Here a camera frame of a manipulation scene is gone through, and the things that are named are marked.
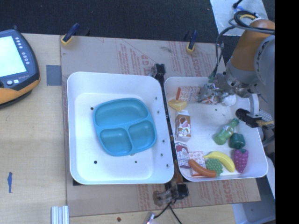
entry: orange hot dog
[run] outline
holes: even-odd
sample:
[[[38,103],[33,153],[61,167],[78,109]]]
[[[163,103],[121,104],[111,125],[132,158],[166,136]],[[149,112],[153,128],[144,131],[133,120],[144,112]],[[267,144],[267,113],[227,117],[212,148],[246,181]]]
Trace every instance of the orange hot dog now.
[[[216,177],[217,173],[214,170],[209,170],[206,169],[202,166],[200,166],[194,159],[189,159],[188,161],[189,166],[195,171],[198,172],[199,174],[207,177]]]

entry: table surface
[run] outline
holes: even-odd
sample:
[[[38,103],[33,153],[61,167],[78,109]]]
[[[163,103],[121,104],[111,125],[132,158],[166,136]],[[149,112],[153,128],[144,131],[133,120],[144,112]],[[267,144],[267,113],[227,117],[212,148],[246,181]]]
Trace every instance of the table surface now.
[[[49,224],[51,207],[67,205],[62,86],[46,83],[46,65],[61,65],[60,36],[23,35],[35,52],[41,82],[24,100],[0,109],[0,222]],[[10,172],[11,192],[7,182]],[[183,224],[235,223],[231,204],[174,212]],[[70,223],[137,224],[143,223],[147,213],[71,217]],[[166,210],[151,223],[178,221],[171,210]]]

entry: yellow banana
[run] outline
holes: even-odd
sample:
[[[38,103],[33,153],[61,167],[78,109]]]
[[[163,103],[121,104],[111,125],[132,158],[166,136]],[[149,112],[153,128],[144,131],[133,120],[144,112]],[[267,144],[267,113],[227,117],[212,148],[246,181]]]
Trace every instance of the yellow banana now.
[[[213,151],[210,152],[208,155],[205,155],[204,157],[210,159],[218,159],[230,172],[234,172],[235,170],[234,161],[225,153],[222,153],[220,151]]]

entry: blue divided plate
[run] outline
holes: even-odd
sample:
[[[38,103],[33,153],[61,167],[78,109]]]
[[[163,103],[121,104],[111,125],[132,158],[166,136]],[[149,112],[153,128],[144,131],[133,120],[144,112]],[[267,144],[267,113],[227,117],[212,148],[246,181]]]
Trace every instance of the blue divided plate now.
[[[98,105],[93,124],[106,152],[112,156],[135,154],[152,147],[156,127],[147,106],[136,98],[121,98]]]

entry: yellow cheese wedge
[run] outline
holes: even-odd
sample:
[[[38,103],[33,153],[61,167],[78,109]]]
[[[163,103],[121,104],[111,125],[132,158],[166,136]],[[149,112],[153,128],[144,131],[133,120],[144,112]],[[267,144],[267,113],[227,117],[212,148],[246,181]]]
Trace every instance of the yellow cheese wedge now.
[[[187,101],[172,99],[168,105],[176,111],[181,111],[187,106]]]

